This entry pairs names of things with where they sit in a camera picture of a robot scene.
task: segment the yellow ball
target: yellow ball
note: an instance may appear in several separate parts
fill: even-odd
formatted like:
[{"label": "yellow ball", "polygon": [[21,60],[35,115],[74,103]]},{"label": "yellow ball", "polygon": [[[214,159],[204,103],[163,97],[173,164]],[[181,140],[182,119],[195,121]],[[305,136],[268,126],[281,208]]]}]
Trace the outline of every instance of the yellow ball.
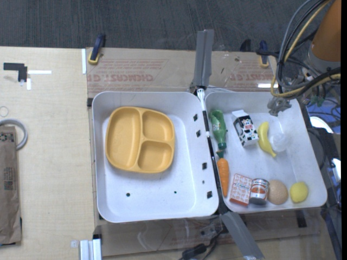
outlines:
[{"label": "yellow ball", "polygon": [[309,195],[309,188],[305,182],[297,182],[293,184],[289,190],[291,199],[294,203],[303,202]]}]

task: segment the white cord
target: white cord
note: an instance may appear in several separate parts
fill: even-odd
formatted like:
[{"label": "white cord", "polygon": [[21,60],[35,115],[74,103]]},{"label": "white cord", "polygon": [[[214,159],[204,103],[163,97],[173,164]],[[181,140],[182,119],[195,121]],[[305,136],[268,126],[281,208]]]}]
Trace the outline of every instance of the white cord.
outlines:
[{"label": "white cord", "polygon": [[24,133],[23,140],[16,146],[16,149],[20,150],[25,145],[25,143],[28,140],[28,131],[27,131],[26,127],[24,126],[23,123],[21,123],[17,119],[3,119],[3,120],[0,120],[0,126],[1,125],[5,125],[5,124],[17,125],[21,130],[23,130],[23,133]]}]

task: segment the white tape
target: white tape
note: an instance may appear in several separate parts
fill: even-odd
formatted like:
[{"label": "white tape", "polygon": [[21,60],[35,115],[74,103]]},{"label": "white tape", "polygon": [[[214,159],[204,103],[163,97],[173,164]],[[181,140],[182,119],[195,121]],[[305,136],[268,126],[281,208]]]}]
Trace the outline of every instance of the white tape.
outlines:
[{"label": "white tape", "polygon": [[29,70],[28,74],[52,74],[51,70]]},{"label": "white tape", "polygon": [[[274,88],[278,88],[278,84],[274,84],[273,85]],[[270,89],[271,88],[271,84],[267,84],[267,83],[260,83],[258,84],[258,88],[264,88],[264,89]]]},{"label": "white tape", "polygon": [[27,78],[27,90],[31,90],[31,79]]},{"label": "white tape", "polygon": [[87,73],[86,49],[82,49],[82,74]]}]

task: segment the yellow plate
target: yellow plate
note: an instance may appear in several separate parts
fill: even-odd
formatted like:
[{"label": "yellow plate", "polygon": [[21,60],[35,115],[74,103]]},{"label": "yellow plate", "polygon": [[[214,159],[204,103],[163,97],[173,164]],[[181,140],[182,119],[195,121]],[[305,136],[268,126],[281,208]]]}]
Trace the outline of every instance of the yellow plate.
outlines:
[{"label": "yellow plate", "polygon": [[155,110],[117,108],[107,125],[105,150],[111,165],[121,170],[165,171],[174,158],[174,124],[167,115]]}]

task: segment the metal bracket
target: metal bracket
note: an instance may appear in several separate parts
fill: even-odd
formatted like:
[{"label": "metal bracket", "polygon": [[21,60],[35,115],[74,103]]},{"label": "metal bracket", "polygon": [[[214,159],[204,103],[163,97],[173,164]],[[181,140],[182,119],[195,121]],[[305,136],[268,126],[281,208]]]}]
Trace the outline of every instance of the metal bracket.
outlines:
[{"label": "metal bracket", "polygon": [[102,260],[101,239],[81,240],[80,260]]},{"label": "metal bracket", "polygon": [[267,108],[270,109],[270,115],[278,116],[280,111],[284,111],[288,108],[291,108],[289,100],[286,100],[282,97],[273,97],[267,104]]}]

